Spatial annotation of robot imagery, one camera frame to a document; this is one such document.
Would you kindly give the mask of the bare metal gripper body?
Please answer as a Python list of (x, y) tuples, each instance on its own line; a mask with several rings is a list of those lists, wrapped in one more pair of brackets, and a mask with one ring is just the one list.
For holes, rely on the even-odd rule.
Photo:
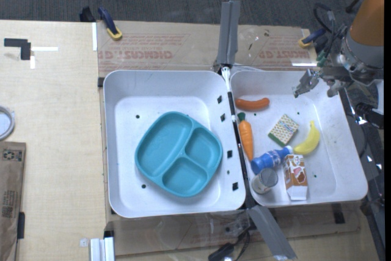
[(320, 53), (317, 63), (323, 79), (352, 80), (360, 84), (372, 84), (375, 80), (384, 79), (384, 55), (381, 53), (360, 56)]

